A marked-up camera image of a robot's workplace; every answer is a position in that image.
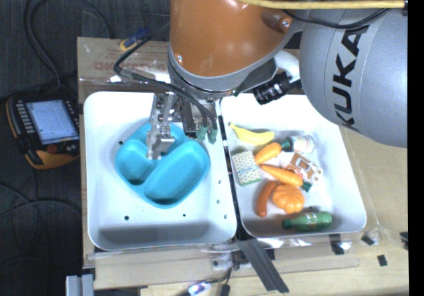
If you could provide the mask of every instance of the white plastic tray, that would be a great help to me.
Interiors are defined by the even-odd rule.
[[[131,92],[97,92],[85,101],[87,227],[91,241],[103,250],[124,250],[230,240],[237,221],[221,133],[214,145],[207,140],[202,143],[211,159],[209,173],[171,209],[144,201],[116,172],[119,142],[148,121],[152,102],[152,93]]]
[[[261,187],[271,176],[264,173],[260,183],[241,186],[235,175],[235,186],[243,227],[257,238],[294,237],[312,234],[358,232],[366,224],[366,211],[356,183],[346,148],[337,125],[324,119],[304,95],[286,95],[277,101],[259,105],[251,94],[226,97],[220,104],[225,133],[231,155],[244,150],[254,154],[263,146],[253,146],[239,140],[228,124],[250,130],[273,130],[274,140],[281,142],[293,134],[310,134],[315,141],[312,154],[304,154],[323,169],[323,175],[313,184],[306,197],[303,212],[328,211],[333,216],[330,228],[316,232],[284,230],[282,219],[287,215],[268,201],[268,214],[261,218],[255,213],[255,203]]]

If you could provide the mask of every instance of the green bottle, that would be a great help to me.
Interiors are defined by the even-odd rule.
[[[327,211],[318,213],[304,213],[294,219],[284,219],[283,228],[296,228],[300,231],[313,231],[328,228],[333,223],[333,218]]]

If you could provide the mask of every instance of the blue bowl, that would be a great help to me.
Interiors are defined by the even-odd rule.
[[[209,172],[211,163],[206,150],[171,124],[174,143],[161,160],[146,156],[146,135],[150,125],[144,124],[121,145],[115,156],[115,169],[123,181],[146,202],[158,208],[180,204]]]

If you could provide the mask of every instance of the gray floor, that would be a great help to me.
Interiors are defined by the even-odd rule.
[[[77,36],[124,38],[145,25],[154,30],[168,19],[168,1],[0,0],[1,100],[49,82],[54,88],[52,69],[76,90]],[[31,47],[27,24],[44,51]],[[46,202],[11,210],[28,201]],[[0,295],[64,295],[65,276],[81,268],[81,219],[74,211],[80,204],[79,161],[32,170],[17,151],[2,110]]]

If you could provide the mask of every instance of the label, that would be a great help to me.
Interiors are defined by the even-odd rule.
[[[293,143],[293,151],[299,152],[300,154],[310,154],[312,153],[315,145],[313,143],[313,138],[310,135],[306,136],[290,136]]]
[[[318,223],[317,214],[315,214],[315,213],[305,213],[305,217],[307,219],[306,224],[309,226],[309,228],[311,230],[317,230],[317,223]]]
[[[233,156],[235,171],[240,185],[256,183],[261,180],[259,168],[254,161],[252,151],[247,150]]]

